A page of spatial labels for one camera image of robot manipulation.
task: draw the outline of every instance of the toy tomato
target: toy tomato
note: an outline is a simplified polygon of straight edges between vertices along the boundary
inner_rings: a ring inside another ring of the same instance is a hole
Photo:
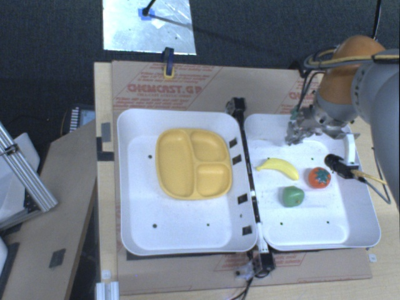
[[[308,182],[313,188],[326,188],[331,182],[331,174],[322,167],[315,167],[308,175]]]

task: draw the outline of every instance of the toy banana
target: toy banana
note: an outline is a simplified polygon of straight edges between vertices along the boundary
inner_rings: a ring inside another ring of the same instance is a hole
[[[262,169],[278,170],[283,172],[292,180],[299,179],[299,173],[297,169],[290,162],[287,162],[286,160],[283,159],[278,159],[276,157],[268,158],[262,165],[256,168],[257,171],[260,171]]]

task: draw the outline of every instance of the black clip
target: black clip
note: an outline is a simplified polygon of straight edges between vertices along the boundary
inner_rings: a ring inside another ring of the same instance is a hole
[[[336,171],[337,174],[344,179],[354,179],[355,176],[351,171],[358,170],[358,166],[347,166],[344,164],[343,158],[335,156],[334,154],[328,154],[324,162],[326,166],[332,171]]]
[[[164,78],[172,79],[175,76],[174,48],[166,47],[162,52],[161,59],[164,63]]]

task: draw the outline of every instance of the yellow plate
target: yellow plate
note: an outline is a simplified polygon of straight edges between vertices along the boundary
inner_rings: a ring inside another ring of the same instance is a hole
[[[170,129],[156,146],[162,190],[176,199],[216,198],[232,185],[232,166],[224,139],[203,129]]]

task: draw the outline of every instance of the green pepper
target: green pepper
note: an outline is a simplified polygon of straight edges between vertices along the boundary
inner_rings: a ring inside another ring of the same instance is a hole
[[[285,187],[283,190],[283,205],[285,207],[296,207],[304,200],[304,191],[298,187]]]

